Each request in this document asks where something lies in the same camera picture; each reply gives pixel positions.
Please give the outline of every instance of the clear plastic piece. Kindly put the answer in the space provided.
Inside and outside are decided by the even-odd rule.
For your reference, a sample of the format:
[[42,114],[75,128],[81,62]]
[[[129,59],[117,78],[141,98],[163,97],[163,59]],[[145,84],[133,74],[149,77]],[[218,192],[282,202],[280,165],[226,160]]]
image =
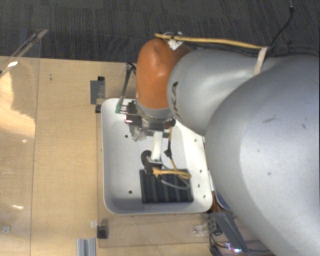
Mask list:
[[40,39],[8,29],[11,57],[0,56],[0,255],[29,256]]

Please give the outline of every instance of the gray carpet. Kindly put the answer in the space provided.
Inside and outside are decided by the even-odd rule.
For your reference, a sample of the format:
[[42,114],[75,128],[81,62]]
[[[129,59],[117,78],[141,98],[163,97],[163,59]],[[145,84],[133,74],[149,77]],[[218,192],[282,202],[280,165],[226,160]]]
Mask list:
[[[319,0],[292,0],[295,12],[275,45],[319,51]],[[182,31],[269,45],[287,22],[289,0],[0,0],[0,55],[35,29],[49,29],[43,58],[135,62],[155,32]]]

